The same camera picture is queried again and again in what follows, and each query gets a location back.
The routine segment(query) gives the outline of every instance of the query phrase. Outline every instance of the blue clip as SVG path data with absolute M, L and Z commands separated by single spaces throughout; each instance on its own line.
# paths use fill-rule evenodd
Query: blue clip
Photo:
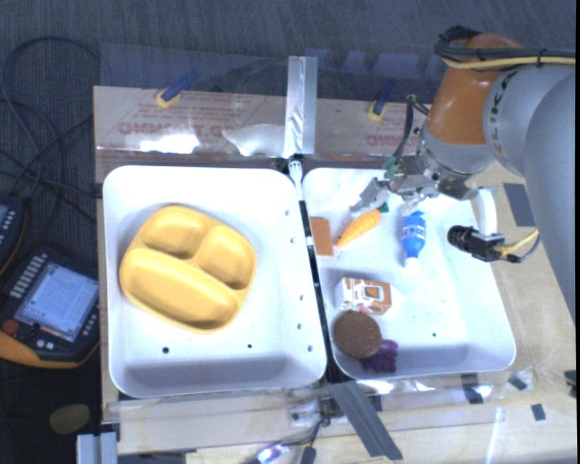
M 380 120 L 383 118 L 383 115 L 385 114 L 385 106 L 387 105 L 387 101 L 389 100 L 392 91 L 393 83 L 389 81 L 385 84 L 385 88 L 382 90 L 380 95 L 378 95 L 378 98 L 369 105 L 367 115 L 369 115 L 370 119 Z
M 186 90 L 197 78 L 198 73 L 196 71 L 187 72 L 157 94 L 157 104 L 167 108 L 172 103 L 177 102 L 181 97 L 181 91 Z

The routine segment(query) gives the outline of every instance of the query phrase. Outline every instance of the brown cookie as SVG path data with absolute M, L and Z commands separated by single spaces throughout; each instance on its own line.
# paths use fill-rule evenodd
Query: brown cookie
M 333 325 L 333 340 L 340 351 L 357 359 L 374 356 L 383 337 L 376 320 L 358 311 L 346 311 Z

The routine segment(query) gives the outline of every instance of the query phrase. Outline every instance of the dark floor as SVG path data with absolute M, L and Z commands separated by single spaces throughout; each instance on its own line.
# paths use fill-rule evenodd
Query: dark floor
M 33 167 L 91 193 L 92 86 L 101 81 L 103 45 L 317 55 L 326 72 L 349 57 L 368 69 L 391 54 L 426 63 L 439 34 L 455 24 L 508 35 L 527 47 L 575 49 L 576 0 L 0 0 L 0 191 L 32 195 L 17 259 L 50 244 L 97 261 L 93 199 L 72 190 L 64 197 L 46 187 L 33 192 L 30 181 L 15 182 L 14 174 L 35 150 L 66 133 L 43 153 L 43 166 Z M 420 90 L 420 99 L 430 102 L 442 70 L 414 72 L 395 93 L 401 98 Z M 52 432 L 48 417 L 82 402 L 93 417 L 80 431 L 97 430 L 98 364 L 97 354 L 68 371 L 0 360 L 0 464 L 75 462 L 75 436 Z

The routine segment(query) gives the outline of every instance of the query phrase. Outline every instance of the red button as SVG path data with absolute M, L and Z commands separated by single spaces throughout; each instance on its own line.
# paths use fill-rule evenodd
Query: red button
M 13 318 L 5 320 L 2 324 L 2 332 L 4 332 L 7 335 L 15 335 L 18 330 L 19 323 Z

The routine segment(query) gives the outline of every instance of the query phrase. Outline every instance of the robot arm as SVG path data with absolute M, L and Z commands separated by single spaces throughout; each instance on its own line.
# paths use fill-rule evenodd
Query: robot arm
M 436 51 L 449 68 L 417 152 L 395 161 L 388 189 L 411 203 L 440 193 L 471 199 L 477 190 L 465 181 L 494 160 L 523 177 L 575 322 L 575 53 L 526 50 L 461 27 Z

